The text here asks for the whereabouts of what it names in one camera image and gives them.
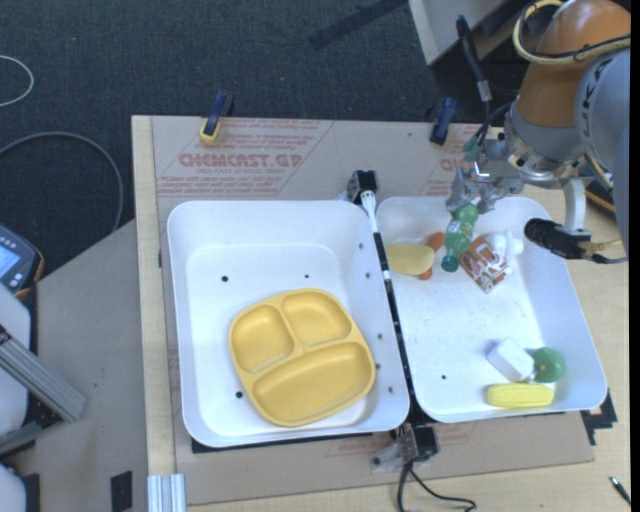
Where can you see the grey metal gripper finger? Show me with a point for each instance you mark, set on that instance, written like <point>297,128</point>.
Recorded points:
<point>457,200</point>
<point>489,201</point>

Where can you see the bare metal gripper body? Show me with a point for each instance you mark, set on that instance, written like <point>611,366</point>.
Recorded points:
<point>492,172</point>

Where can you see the green plastic bottle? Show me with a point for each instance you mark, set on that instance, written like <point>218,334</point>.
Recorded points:
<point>457,240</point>

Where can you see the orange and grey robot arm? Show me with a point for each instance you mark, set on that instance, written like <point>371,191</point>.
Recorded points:
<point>550,75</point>

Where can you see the white crumpled packet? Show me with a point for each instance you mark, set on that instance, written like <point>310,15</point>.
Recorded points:
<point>505,242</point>

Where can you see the orange carrot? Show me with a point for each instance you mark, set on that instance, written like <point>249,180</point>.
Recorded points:
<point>436,240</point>

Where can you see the orange and white carton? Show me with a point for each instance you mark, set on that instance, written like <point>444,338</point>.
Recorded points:
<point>484,265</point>

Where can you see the yellow flat oval toy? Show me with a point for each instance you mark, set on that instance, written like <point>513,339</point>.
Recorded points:
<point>407,258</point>

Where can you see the thin black and white rod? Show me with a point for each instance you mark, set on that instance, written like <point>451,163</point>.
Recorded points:
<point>387,280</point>

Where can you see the white plastic tray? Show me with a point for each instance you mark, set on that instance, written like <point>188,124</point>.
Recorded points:
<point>270,235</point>
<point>460,330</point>

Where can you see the small white carton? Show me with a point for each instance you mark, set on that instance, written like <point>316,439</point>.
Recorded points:
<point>510,359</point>

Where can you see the brown cardboard board red print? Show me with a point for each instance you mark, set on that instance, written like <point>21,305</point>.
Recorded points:
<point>300,150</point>

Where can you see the green ball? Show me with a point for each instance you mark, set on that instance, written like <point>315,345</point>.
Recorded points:
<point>550,364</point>

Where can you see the yellow corn cob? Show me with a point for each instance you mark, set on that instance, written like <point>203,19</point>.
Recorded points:
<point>520,395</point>

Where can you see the yellow divided plate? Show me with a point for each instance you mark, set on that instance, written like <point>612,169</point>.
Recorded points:
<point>305,370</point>

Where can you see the black pen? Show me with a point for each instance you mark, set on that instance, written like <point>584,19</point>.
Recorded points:
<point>619,489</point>

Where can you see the black cylinder on white bracket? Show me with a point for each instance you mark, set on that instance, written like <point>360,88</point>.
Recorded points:
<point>550,236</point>

